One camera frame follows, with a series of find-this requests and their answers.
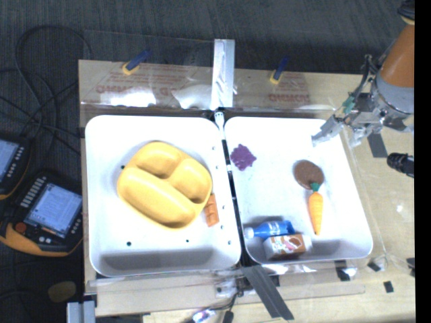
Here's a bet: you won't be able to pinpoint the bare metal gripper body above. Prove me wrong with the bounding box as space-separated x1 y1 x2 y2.
335 92 415 137

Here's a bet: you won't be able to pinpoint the brown biscuit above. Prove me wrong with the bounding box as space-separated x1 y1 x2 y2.
292 159 325 191

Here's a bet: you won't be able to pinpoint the orange carrot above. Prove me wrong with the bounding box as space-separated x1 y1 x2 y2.
307 182 325 236

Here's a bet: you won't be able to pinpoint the white plastic tray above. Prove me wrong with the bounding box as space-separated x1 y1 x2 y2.
223 116 374 266
84 114 242 278

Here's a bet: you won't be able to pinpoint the brown cardboard board, red print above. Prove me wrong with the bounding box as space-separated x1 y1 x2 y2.
77 59 388 317

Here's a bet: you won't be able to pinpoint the purple grapes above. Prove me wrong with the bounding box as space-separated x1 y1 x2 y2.
229 143 258 172

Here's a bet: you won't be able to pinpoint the thin black and white rod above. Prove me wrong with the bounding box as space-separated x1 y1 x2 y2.
213 111 251 268

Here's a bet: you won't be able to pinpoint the blue bottle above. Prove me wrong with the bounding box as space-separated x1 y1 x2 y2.
244 219 296 240

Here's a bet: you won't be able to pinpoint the orange carton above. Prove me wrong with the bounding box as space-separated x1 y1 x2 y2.
262 233 314 261

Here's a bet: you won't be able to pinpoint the orange toy bread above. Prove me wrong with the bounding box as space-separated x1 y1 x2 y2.
203 193 221 228

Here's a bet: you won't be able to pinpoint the yellow divided plate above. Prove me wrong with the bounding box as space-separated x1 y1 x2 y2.
116 140 214 230

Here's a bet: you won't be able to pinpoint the black cylinder on white bracket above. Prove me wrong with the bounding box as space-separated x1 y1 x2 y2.
386 151 416 178

